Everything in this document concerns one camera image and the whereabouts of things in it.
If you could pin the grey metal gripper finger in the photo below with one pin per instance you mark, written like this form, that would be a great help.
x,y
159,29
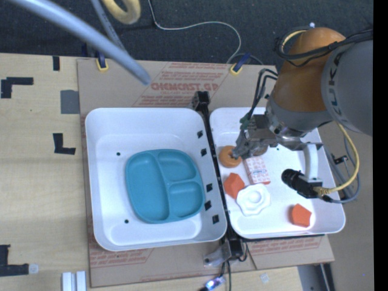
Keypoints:
x,y
239,145
248,151

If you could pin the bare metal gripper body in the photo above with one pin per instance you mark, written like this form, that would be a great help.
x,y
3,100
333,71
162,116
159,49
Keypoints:
x,y
260,133

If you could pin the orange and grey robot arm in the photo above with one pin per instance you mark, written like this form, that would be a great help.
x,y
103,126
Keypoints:
x,y
303,86

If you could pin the brown biscuit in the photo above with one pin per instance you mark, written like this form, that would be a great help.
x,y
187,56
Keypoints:
x,y
262,151

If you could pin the orange doughnut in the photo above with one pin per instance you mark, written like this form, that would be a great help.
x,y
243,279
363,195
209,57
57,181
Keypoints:
x,y
225,162

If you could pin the pink and white carton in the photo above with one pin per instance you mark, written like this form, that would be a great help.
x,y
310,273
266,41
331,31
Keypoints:
x,y
257,170

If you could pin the orange house-shaped block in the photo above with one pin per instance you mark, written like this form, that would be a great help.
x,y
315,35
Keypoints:
x,y
300,215
233,185

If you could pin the white fried egg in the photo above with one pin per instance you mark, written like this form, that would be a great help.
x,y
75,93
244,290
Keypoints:
x,y
253,199

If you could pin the white plastic tray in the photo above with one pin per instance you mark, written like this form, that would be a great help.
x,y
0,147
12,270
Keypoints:
x,y
109,162
279,223

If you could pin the blue divided plate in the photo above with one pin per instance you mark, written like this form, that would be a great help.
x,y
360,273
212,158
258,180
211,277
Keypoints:
x,y
151,186

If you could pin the brown cardboard board red print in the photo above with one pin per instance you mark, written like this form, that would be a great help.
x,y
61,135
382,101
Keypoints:
x,y
121,83

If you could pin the black cylinder on white bracket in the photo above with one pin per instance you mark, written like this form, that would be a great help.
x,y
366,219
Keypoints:
x,y
298,180

